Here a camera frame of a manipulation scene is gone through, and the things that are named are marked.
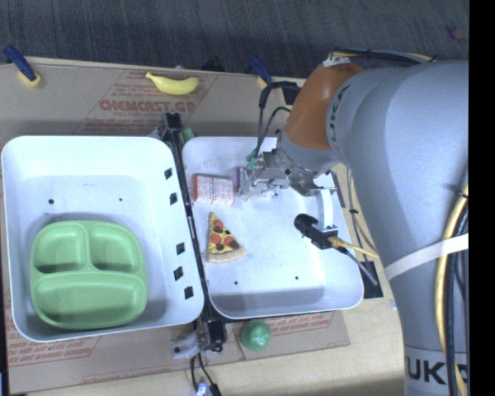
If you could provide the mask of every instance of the green round object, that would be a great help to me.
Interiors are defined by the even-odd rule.
[[[271,330],[262,320],[250,320],[240,336],[242,344],[252,351],[261,351],[271,339]]]

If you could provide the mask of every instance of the cardboard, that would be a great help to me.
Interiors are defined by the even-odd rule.
[[[14,65],[0,64],[0,153],[10,139],[26,134],[148,135],[158,127],[166,112],[179,113],[184,126],[200,135],[253,136],[257,133],[258,97],[262,88],[253,75],[28,60],[41,77],[38,87],[28,87],[22,82]],[[200,82],[190,95],[169,96],[144,77],[147,72],[170,78],[197,76]],[[284,105],[284,98],[281,92],[273,92],[268,99],[268,112],[279,105]],[[284,114],[278,115],[275,128],[282,127],[284,121]],[[1,168],[0,230],[11,394],[189,368],[188,359],[174,359],[171,341],[190,333],[190,324],[56,343],[24,338],[12,321]],[[219,355],[206,357],[209,364],[350,344],[339,312],[266,318],[266,321],[272,331],[266,350],[249,351],[240,343],[243,323],[229,323],[229,340]]]

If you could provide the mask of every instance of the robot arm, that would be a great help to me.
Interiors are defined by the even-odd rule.
[[[466,61],[368,70],[344,59],[320,64],[276,148],[258,158],[251,186],[290,186],[314,196],[316,177],[344,163],[384,267],[442,241],[468,181],[468,70]],[[467,265],[467,252],[459,263]],[[403,330],[406,395],[448,394],[435,319],[441,268],[435,259],[390,278]],[[456,381],[464,395],[469,328],[462,318],[469,301],[458,284],[452,292]]]

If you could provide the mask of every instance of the white plastic tub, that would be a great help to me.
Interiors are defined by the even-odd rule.
[[[27,338],[49,342],[189,323],[204,295],[171,150],[152,138],[24,136],[2,151],[12,316]],[[36,314],[30,254],[37,233],[61,220],[120,224],[144,252],[144,312],[117,328],[63,330]]]
[[[246,156],[256,144],[255,138],[191,139],[183,149],[187,183],[191,186],[195,174],[235,179],[237,168],[245,166]],[[269,151],[275,144],[276,139],[266,139],[262,150]],[[214,307],[226,318],[242,319],[358,305],[363,282],[357,265],[333,249],[316,248],[294,226],[298,214],[318,217],[316,200],[304,198],[291,188],[277,194],[272,199],[247,201],[235,195],[231,206],[193,203],[196,235]],[[335,194],[332,202],[339,236],[350,242]],[[247,249],[247,256],[230,263],[205,261],[211,211]]]

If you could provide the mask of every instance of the toy pizza slice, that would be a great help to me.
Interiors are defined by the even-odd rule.
[[[224,223],[216,218],[215,213],[211,213],[207,262],[231,262],[242,258],[247,253],[246,249],[240,246],[237,239],[224,226]]]

